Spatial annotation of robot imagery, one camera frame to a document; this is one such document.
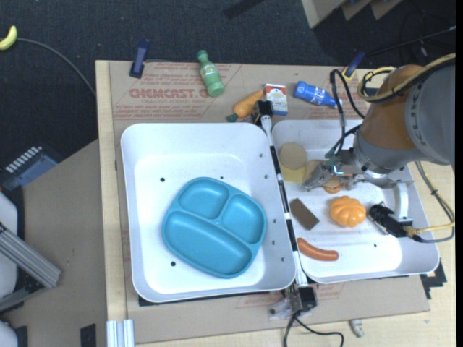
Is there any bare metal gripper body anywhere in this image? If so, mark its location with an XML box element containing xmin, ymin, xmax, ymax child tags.
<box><xmin>334</xmin><ymin>149</ymin><xmax>403</xmax><ymax>192</ymax></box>

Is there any tan bread piece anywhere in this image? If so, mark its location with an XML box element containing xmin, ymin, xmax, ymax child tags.
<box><xmin>305</xmin><ymin>159</ymin><xmax>323</xmax><ymax>181</ymax></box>

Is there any orange doughnut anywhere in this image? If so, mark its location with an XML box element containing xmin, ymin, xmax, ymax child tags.
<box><xmin>322</xmin><ymin>179</ymin><xmax>345</xmax><ymax>195</ymax></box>

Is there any orange pumpkin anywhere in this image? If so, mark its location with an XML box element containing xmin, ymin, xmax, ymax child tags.
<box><xmin>329</xmin><ymin>195</ymin><xmax>368</xmax><ymax>228</ymax></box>

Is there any yellow can with tan top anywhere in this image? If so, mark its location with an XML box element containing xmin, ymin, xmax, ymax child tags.
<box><xmin>278</xmin><ymin>142</ymin><xmax>309</xmax><ymax>185</ymax></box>

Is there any brown rectangular biscuit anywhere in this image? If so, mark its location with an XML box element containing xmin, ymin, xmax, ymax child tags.
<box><xmin>289</xmin><ymin>197</ymin><xmax>320</xmax><ymax>231</ymax></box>

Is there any thin black and white rod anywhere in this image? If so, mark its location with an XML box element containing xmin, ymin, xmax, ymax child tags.
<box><xmin>260</xmin><ymin>114</ymin><xmax>308</xmax><ymax>288</ymax></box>

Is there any red sausage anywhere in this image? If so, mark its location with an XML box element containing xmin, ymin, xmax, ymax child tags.
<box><xmin>296</xmin><ymin>237</ymin><xmax>340</xmax><ymax>262</ymax></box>

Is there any white plastic tray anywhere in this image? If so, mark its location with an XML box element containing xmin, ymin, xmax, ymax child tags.
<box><xmin>120</xmin><ymin>122</ymin><xmax>299</xmax><ymax>304</ymax></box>
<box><xmin>271</xmin><ymin>119</ymin><xmax>441</xmax><ymax>285</ymax></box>

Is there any blue bottle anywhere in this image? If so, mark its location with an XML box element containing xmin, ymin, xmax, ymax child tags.
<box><xmin>292</xmin><ymin>80</ymin><xmax>343</xmax><ymax>110</ymax></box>

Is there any white and orange carton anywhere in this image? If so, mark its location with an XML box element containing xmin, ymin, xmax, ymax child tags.
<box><xmin>263</xmin><ymin>82</ymin><xmax>289</xmax><ymax>116</ymax></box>

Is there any orange carrot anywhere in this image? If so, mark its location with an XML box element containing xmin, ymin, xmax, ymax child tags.
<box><xmin>226</xmin><ymin>89</ymin><xmax>265</xmax><ymax>123</ymax></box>

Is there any blue divided plate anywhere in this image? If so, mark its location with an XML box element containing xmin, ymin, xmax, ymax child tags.
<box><xmin>161</xmin><ymin>176</ymin><xmax>268</xmax><ymax>280</ymax></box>

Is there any green bottle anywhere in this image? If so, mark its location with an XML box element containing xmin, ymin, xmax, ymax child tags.
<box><xmin>196</xmin><ymin>49</ymin><xmax>226</xmax><ymax>98</ymax></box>

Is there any brown cardboard board red print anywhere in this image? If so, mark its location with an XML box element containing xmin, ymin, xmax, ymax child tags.
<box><xmin>108</xmin><ymin>60</ymin><xmax>432</xmax><ymax>343</ymax></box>

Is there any yellow banana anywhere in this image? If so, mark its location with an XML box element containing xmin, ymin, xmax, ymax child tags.
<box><xmin>0</xmin><ymin>25</ymin><xmax>18</xmax><ymax>51</ymax></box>

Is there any black cylinder on white bracket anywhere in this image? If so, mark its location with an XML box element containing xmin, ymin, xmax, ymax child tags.
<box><xmin>368</xmin><ymin>181</ymin><xmax>414</xmax><ymax>239</ymax></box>

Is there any black block with thin wires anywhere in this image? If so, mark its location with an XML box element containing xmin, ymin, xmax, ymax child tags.
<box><xmin>297</xmin><ymin>286</ymin><xmax>319</xmax><ymax>313</ymax></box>
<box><xmin>255</xmin><ymin>100</ymin><xmax>274</xmax><ymax>118</ymax></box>

